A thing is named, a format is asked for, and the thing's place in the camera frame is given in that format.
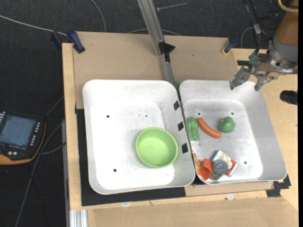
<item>black bracket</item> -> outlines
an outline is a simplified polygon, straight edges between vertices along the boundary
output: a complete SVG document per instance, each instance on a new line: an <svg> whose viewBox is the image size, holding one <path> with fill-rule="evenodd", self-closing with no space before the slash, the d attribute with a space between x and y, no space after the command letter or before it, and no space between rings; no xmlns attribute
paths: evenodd
<svg viewBox="0 0 303 227"><path fill-rule="evenodd" d="M170 62L169 53L176 47L171 44L167 44L163 41L161 41L158 46L159 46L161 54L164 53L164 55L165 55L165 61Z"/></svg>
<svg viewBox="0 0 303 227"><path fill-rule="evenodd" d="M281 189L289 189L290 186L291 183L287 174L283 182L274 181L274 189L266 190L266 194L268 197L281 197Z"/></svg>

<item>wooden table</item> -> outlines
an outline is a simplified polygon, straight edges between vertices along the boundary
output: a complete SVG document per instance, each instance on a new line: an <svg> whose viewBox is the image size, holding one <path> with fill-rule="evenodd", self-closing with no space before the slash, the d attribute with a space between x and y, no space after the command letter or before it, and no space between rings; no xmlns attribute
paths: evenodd
<svg viewBox="0 0 303 227"><path fill-rule="evenodd" d="M283 90L297 90L297 76L280 76L263 88L269 114L285 157L292 186L282 197L268 198L273 182L190 185L186 197L152 201L82 206L75 108L83 108L82 87L91 79L160 79L162 66L149 35L78 32L86 48L78 54L72 44L62 45L70 210L88 211L89 227L115 226L298 226L297 106L279 99ZM171 53L174 79L232 80L237 60L253 50L220 50L227 38L165 36L176 46Z"/></svg>

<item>black hole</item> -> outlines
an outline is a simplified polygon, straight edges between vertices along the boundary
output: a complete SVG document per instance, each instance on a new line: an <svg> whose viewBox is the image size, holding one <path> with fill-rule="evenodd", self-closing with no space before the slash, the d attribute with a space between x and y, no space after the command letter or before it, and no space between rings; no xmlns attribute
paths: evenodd
<svg viewBox="0 0 303 227"><path fill-rule="evenodd" d="M174 103L174 109L177 110L179 107L180 107L179 102L176 101L176 102Z"/></svg>
<svg viewBox="0 0 303 227"><path fill-rule="evenodd" d="M184 128L183 122L179 123L179 124L178 124L178 129L179 129L179 131L180 131L181 129L183 129L183 128Z"/></svg>
<svg viewBox="0 0 303 227"><path fill-rule="evenodd" d="M182 145L182 153L184 154L186 152L188 152L187 143L185 143L185 144Z"/></svg>

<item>green bowl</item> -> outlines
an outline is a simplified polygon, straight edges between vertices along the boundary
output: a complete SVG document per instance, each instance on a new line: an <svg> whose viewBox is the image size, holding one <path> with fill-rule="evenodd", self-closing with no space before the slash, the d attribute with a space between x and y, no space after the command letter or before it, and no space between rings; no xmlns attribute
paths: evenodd
<svg viewBox="0 0 303 227"><path fill-rule="evenodd" d="M168 131L161 128L147 128L137 137L136 152L146 166L163 168L176 160L178 144Z"/></svg>

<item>white tray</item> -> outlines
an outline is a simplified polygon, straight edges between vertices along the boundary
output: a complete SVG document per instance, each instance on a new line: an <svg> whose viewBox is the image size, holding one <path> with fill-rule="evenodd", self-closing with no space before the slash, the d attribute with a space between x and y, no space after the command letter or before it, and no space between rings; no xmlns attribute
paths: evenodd
<svg viewBox="0 0 303 227"><path fill-rule="evenodd" d="M89 183L96 192L113 194L192 183L195 169L186 128L177 91L170 83L92 80L83 87L83 100ZM172 165L148 168L138 159L136 137L149 127L164 128L175 137L179 151Z"/></svg>
<svg viewBox="0 0 303 227"><path fill-rule="evenodd" d="M202 117L213 129L227 116L235 121L233 132L216 139L199 127L200 141L191 141L198 160L211 159L221 150L239 165L231 177L222 176L208 183L239 183L284 179L285 161L277 141L262 91L254 83L230 89L229 81L186 80L180 85L185 118Z"/></svg>

